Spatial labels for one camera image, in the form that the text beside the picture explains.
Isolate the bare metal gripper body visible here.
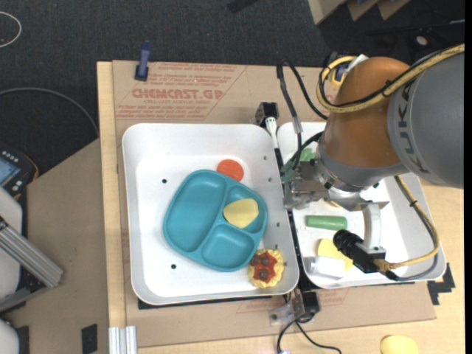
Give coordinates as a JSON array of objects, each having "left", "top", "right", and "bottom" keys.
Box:
[{"left": 282, "top": 160, "right": 366, "bottom": 212}]

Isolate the green cylinder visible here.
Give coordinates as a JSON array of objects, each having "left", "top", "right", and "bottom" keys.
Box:
[{"left": 305, "top": 215, "right": 349, "bottom": 231}]

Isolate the thin black and white rod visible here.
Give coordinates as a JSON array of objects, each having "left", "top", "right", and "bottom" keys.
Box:
[{"left": 264, "top": 117, "right": 298, "bottom": 293}]

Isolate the yellow toy chip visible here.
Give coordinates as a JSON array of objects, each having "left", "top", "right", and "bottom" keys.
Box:
[
  {"left": 222, "top": 198, "right": 260, "bottom": 229},
  {"left": 316, "top": 237, "right": 355, "bottom": 273}
]

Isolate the clear plastic bottle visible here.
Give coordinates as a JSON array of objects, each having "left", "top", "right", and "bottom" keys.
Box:
[{"left": 302, "top": 254, "right": 347, "bottom": 281}]

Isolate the orange round disc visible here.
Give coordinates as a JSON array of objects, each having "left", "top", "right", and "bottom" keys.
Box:
[{"left": 216, "top": 159, "right": 245, "bottom": 183}]

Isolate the yellow toy spaghetti with meatballs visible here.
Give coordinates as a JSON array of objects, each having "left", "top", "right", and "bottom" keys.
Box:
[{"left": 247, "top": 248, "right": 285, "bottom": 290}]

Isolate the white plastic tray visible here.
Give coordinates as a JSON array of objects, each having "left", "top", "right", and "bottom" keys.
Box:
[
  {"left": 276, "top": 121, "right": 447, "bottom": 290},
  {"left": 121, "top": 122, "right": 300, "bottom": 306}
]

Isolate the blue divided plate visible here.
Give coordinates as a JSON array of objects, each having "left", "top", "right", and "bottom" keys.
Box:
[{"left": 162, "top": 169, "right": 269, "bottom": 273}]

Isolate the brown cardboard board, red print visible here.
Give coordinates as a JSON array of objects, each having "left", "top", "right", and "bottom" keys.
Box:
[{"left": 111, "top": 60, "right": 438, "bottom": 348}]

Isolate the yellow rounded toy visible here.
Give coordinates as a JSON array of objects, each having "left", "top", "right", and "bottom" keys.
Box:
[{"left": 380, "top": 334, "right": 420, "bottom": 354}]

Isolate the black cylinder on white bracket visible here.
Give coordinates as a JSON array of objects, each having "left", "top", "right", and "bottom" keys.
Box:
[{"left": 332, "top": 201, "right": 390, "bottom": 274}]

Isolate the black block with thin wires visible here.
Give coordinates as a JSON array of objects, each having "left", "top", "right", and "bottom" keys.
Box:
[
  {"left": 268, "top": 291, "right": 322, "bottom": 327},
  {"left": 252, "top": 101, "right": 280, "bottom": 128}
]

